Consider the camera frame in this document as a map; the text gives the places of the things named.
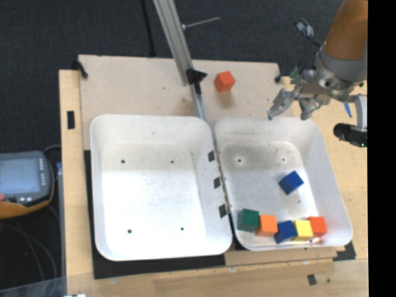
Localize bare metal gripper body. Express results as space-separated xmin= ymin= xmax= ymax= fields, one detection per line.
xmin=291 ymin=69 xmax=366 ymax=105

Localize orange cube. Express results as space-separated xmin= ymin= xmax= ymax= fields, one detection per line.
xmin=254 ymin=214 xmax=278 ymax=238
xmin=309 ymin=216 xmax=328 ymax=238
xmin=213 ymin=70 xmax=236 ymax=93

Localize white plastic tray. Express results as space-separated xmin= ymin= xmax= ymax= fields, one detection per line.
xmin=212 ymin=116 xmax=354 ymax=252
xmin=89 ymin=113 xmax=234 ymax=262

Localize blue cube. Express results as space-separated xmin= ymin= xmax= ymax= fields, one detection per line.
xmin=277 ymin=170 xmax=305 ymax=196
xmin=273 ymin=220 xmax=298 ymax=245

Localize yellow cube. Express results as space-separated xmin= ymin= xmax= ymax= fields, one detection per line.
xmin=293 ymin=218 xmax=314 ymax=241

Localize green cube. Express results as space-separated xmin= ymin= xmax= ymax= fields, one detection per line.
xmin=236 ymin=208 xmax=260 ymax=233

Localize pale wood board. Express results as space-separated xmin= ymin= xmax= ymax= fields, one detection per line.
xmin=77 ymin=54 xmax=346 ymax=267

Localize black cylinder on white bracket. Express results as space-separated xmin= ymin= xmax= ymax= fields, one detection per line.
xmin=333 ymin=93 xmax=369 ymax=149

